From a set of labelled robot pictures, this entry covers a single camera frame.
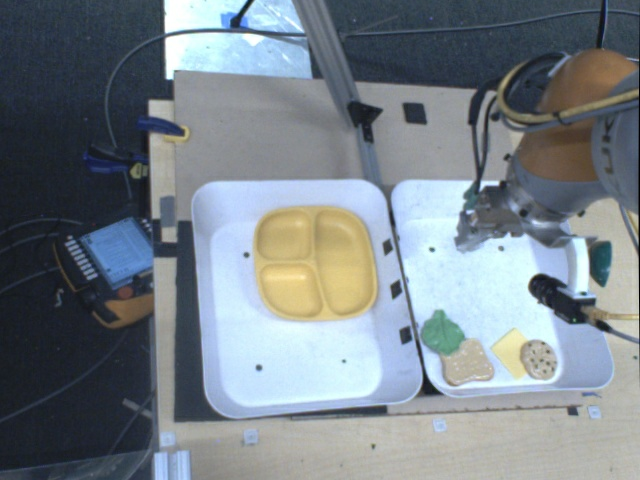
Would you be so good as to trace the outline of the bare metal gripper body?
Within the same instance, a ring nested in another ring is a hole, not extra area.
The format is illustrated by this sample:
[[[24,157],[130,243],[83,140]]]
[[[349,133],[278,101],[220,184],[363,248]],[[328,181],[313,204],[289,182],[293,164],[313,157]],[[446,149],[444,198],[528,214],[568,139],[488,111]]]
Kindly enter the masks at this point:
[[[472,226],[475,231],[503,229],[504,237],[527,235],[549,248],[564,247],[574,237],[565,214],[546,208],[507,182],[482,189],[472,210]]]

